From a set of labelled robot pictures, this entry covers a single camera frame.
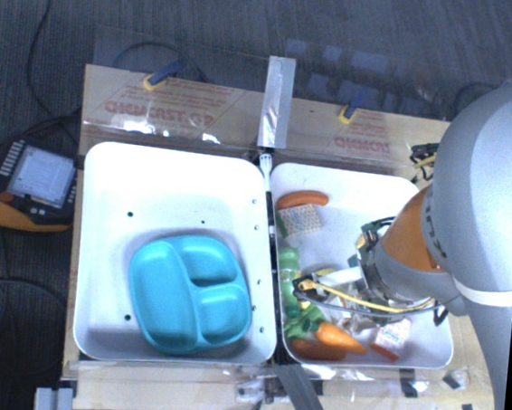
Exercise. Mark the orange toy sausage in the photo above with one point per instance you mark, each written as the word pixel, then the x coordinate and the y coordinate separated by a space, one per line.
pixel 302 199

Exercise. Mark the white plastic tray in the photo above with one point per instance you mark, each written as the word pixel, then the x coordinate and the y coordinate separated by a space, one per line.
pixel 110 248
pixel 348 236

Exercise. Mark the white and orange carton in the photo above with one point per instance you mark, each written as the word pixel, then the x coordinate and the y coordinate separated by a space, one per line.
pixel 392 337

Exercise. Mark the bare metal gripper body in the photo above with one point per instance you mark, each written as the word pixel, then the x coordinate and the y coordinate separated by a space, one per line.
pixel 380 299

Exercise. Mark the blue divided plate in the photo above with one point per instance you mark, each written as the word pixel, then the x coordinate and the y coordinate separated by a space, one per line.
pixel 169 290

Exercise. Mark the green plastic bottle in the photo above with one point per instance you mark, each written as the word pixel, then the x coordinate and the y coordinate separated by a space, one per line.
pixel 289 260

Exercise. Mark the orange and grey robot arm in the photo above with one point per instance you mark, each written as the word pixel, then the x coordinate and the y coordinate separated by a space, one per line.
pixel 481 187

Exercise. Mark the beige biscuit packet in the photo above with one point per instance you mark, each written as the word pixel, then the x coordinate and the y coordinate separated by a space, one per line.
pixel 301 220

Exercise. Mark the brown cardboard board, red print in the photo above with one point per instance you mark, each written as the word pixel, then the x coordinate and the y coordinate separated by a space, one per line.
pixel 175 109

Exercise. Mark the black cylinder on white bracket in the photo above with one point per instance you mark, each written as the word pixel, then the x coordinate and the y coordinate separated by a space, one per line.
pixel 337 277

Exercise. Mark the orange carrot with green top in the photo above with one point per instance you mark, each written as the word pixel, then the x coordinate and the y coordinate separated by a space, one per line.
pixel 337 336

